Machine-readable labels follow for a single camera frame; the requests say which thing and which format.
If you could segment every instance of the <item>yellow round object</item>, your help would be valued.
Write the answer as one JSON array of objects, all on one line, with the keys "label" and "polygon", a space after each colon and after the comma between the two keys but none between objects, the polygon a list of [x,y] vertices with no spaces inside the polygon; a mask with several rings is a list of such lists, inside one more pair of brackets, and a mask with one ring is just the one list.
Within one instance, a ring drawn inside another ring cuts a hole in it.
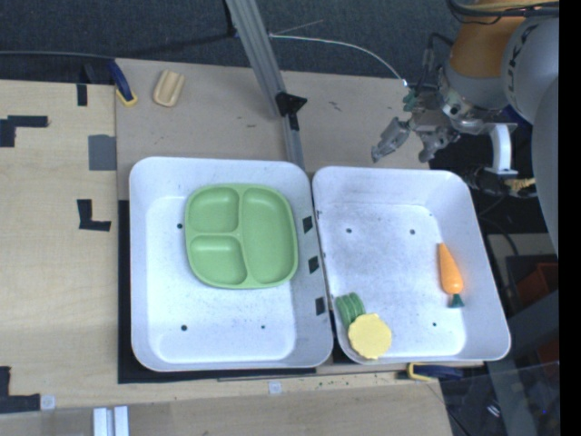
[{"label": "yellow round object", "polygon": [[347,335],[351,347],[366,359],[378,359],[391,346],[391,329],[376,313],[358,316],[350,325]]}]

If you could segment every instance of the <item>white cable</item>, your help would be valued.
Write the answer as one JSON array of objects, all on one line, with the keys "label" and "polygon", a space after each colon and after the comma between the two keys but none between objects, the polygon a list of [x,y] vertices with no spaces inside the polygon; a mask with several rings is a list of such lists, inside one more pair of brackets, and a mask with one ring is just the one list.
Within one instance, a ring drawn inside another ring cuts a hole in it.
[{"label": "white cable", "polygon": [[302,37],[300,35],[275,35],[275,34],[270,33],[269,37],[271,39],[291,39],[291,40],[304,40],[304,41],[308,41],[308,42],[322,42],[324,44],[335,44],[335,45],[341,45],[344,47],[349,47],[349,48],[354,48],[356,50],[360,50],[361,52],[364,52],[367,55],[373,56],[373,58],[375,58],[381,64],[386,66],[399,80],[403,81],[404,84],[406,83],[406,81],[399,75],[399,73],[393,68],[393,66],[391,66],[391,64],[389,64],[384,59],[380,58],[378,55],[374,54],[373,52],[369,51],[366,48],[359,47],[359,46],[353,45],[353,44],[347,44],[346,42],[339,42],[336,40],[317,39],[314,37]]}]

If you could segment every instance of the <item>green plate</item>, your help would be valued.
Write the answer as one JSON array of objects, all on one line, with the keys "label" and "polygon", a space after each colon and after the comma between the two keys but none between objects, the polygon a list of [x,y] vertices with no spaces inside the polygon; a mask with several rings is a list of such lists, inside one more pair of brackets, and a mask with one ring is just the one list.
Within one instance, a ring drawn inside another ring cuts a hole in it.
[{"label": "green plate", "polygon": [[188,198],[184,221],[192,271],[211,286],[272,287],[288,281],[297,270],[292,209],[270,187],[203,187]]}]

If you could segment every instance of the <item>toy carrot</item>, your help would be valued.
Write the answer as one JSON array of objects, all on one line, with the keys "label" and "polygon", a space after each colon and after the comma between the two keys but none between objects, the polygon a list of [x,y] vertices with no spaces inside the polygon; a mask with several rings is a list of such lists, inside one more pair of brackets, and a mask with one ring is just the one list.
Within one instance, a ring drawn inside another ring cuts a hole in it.
[{"label": "toy carrot", "polygon": [[460,270],[444,243],[438,245],[439,258],[439,279],[444,291],[452,296],[450,307],[463,307],[464,303],[460,298],[460,293],[464,289],[464,281],[460,275]]}]

